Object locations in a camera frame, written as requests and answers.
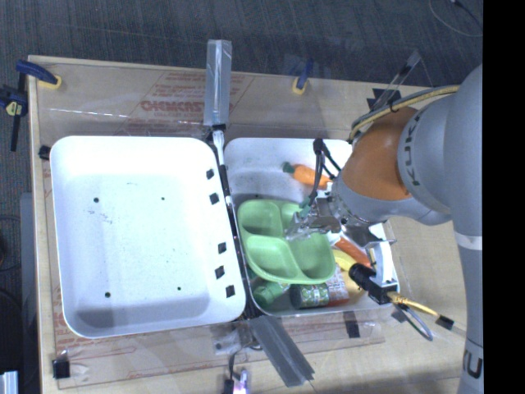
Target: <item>green tray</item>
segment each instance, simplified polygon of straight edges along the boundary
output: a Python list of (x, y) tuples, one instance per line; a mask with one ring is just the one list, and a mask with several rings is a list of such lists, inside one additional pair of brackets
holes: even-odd
[(251, 199), (239, 206), (240, 240), (251, 269), (270, 282), (319, 284), (336, 270), (326, 235), (288, 241), (288, 227), (298, 204), (280, 200)]

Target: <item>wooden surface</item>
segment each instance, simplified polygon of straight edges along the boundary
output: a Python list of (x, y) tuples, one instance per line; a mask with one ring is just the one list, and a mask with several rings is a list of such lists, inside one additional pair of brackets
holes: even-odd
[[(106, 95), (100, 95), (100, 98), (107, 98), (107, 101), (112, 95), (118, 99), (122, 92), (122, 78), (131, 71), (131, 67), (134, 68), (133, 77), (138, 77), (141, 73), (155, 76), (159, 71), (188, 71), (37, 56), (32, 56), (30, 60), (45, 66), (64, 66), (65, 71), (70, 73), (75, 71), (76, 66), (87, 66), (90, 74), (105, 78)], [(368, 111), (367, 98), (373, 96), (372, 88), (385, 87), (379, 84), (310, 80), (307, 92), (298, 96), (290, 91), (293, 78), (240, 75), (244, 79), (240, 78), (242, 89), (231, 114), (233, 124), (230, 139), (241, 135), (310, 138), (320, 134), (322, 137), (345, 139), (352, 120)], [(76, 111), (89, 111), (97, 105), (93, 101), (97, 87), (93, 86), (92, 79), (85, 71), (76, 76), (75, 80), (68, 81), (64, 78), (61, 90), (63, 98), (60, 99), (63, 105), (55, 107), (51, 106), (54, 97), (40, 92), (35, 79), (31, 78), (29, 81), (42, 392), (220, 393), (226, 367), (84, 387), (72, 386), (64, 390), (59, 389), (57, 380), (53, 379), (52, 360), (56, 359), (57, 352), (53, 324), (56, 317), (53, 317), (52, 274), (56, 272), (56, 264), (50, 257), (50, 252), (53, 251), (50, 246), (54, 241), (48, 237), (48, 227), (52, 224), (49, 223), (49, 212), (46, 210), (46, 161), (39, 158), (38, 151), (41, 144), (52, 144), (53, 139), (78, 131), (94, 133), (93, 128), (100, 127), (100, 122), (95, 121), (98, 120), (95, 115), (91, 116), (89, 122), (89, 116), (75, 119), (74, 114), (71, 114), (75, 111), (75, 105)], [(416, 89), (402, 87), (401, 94), (405, 96)], [(39, 113), (50, 109), (61, 110), (64, 122), (41, 122)], [(46, 136), (45, 141), (41, 140), (42, 136)], [(463, 278), (451, 223), (425, 227), (404, 218), (394, 218), (390, 222), (398, 240), (394, 244), (393, 255), (403, 294), (451, 317), (459, 327), (465, 328)], [(383, 342), (307, 353), (306, 357), (315, 370), (315, 379), (302, 387), (286, 388), (272, 364), (265, 359), (242, 363), (240, 367), (250, 372), (252, 393), (455, 393), (459, 383), (464, 338), (436, 326), (428, 316), (422, 318), (434, 333), (432, 342), (418, 335), (407, 323), (399, 323), (391, 318), (377, 321), (377, 325), (381, 326)], [(114, 356), (104, 366), (107, 367), (107, 372), (111, 372), (112, 366), (118, 366), (119, 361), (125, 360), (125, 355)], [(84, 371), (89, 375), (95, 370)]]

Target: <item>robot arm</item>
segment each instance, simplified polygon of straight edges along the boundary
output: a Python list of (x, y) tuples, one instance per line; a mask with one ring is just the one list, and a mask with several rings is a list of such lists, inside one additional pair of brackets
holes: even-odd
[(289, 237), (342, 229), (356, 242), (369, 241), (370, 226), (393, 216), (426, 225), (452, 220), (468, 309), (459, 393), (484, 392), (482, 66), (455, 94), (376, 120), (354, 142), (330, 196), (296, 217)]

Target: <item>dark floor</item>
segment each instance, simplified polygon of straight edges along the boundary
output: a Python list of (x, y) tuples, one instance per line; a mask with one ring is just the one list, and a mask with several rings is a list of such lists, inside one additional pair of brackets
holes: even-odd
[[(0, 0), (0, 80), (29, 54), (204, 68), (208, 39), (229, 39), (234, 71), (405, 84), (459, 84), (482, 62), (483, 0)], [(21, 367), (20, 198), (31, 191), (22, 118), (0, 112), (0, 373)]]

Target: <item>green plastic bowl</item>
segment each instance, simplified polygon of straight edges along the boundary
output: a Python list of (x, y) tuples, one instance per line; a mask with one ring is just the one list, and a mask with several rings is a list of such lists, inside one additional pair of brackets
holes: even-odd
[(330, 279), (336, 261), (326, 235), (288, 241), (285, 229), (298, 204), (270, 199), (251, 199), (239, 206), (240, 240), (246, 261), (270, 282), (319, 284)]

